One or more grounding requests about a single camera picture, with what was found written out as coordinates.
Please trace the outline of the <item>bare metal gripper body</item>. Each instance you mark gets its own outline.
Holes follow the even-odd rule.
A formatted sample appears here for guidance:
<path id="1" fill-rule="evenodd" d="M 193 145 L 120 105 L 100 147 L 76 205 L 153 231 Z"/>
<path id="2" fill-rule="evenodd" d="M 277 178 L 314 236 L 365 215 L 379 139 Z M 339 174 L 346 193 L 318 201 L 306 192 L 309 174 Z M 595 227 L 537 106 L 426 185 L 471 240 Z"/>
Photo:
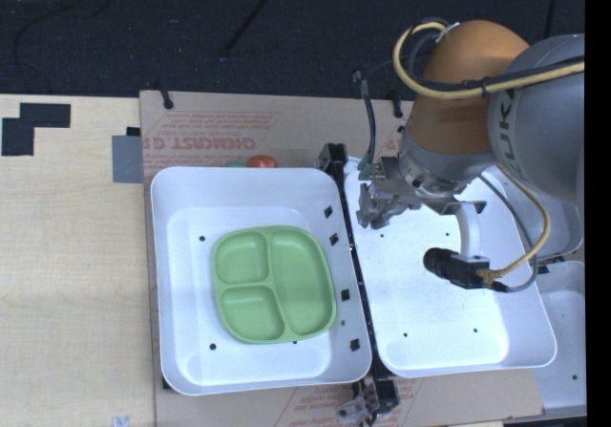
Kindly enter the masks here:
<path id="1" fill-rule="evenodd" d="M 438 177 L 417 161 L 383 157 L 371 174 L 369 200 L 376 216 L 394 216 L 423 205 L 437 214 L 452 214 L 464 181 Z"/>

